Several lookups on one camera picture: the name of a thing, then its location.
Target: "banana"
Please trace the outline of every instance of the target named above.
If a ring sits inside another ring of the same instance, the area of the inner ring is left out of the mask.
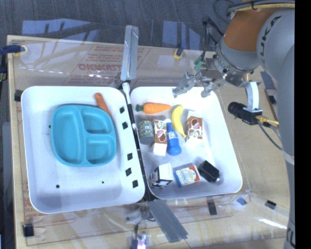
[[[172,127],[174,130],[178,133],[180,133],[184,138],[187,137],[185,134],[185,131],[183,129],[182,123],[181,123],[181,115],[183,113],[183,106],[178,105],[172,112]]]

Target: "blue bottle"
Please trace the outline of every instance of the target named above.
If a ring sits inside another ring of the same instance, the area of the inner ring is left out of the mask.
[[[167,152],[169,155],[175,156],[182,152],[176,131],[172,127],[172,121],[166,119],[167,126]]]

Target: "blue plate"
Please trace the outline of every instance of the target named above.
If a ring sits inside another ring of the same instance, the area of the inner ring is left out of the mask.
[[[54,154],[63,164],[104,165],[116,155],[117,141],[111,117],[90,105],[63,105],[51,120]]]

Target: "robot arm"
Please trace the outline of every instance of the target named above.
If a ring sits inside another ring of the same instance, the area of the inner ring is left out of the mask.
[[[195,75],[186,73],[178,87],[173,89],[173,95],[187,92],[198,81],[204,87],[202,97],[226,83],[244,87],[247,90],[248,106],[240,109],[246,110],[243,111],[243,115],[248,115],[246,122],[254,124],[255,116],[261,114],[256,91],[258,82],[247,81],[246,75],[261,65],[277,80],[279,131],[291,201],[284,248],[295,248],[294,1],[243,0],[242,4],[231,9],[234,9],[230,12],[232,20],[216,45],[216,54],[211,60],[203,60],[197,69],[195,67]],[[228,108],[233,114],[234,106],[231,103]]]

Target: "green can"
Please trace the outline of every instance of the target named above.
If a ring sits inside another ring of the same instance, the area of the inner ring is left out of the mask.
[[[152,122],[144,120],[138,123],[138,138],[139,142],[143,145],[150,145],[154,141],[154,131]]]

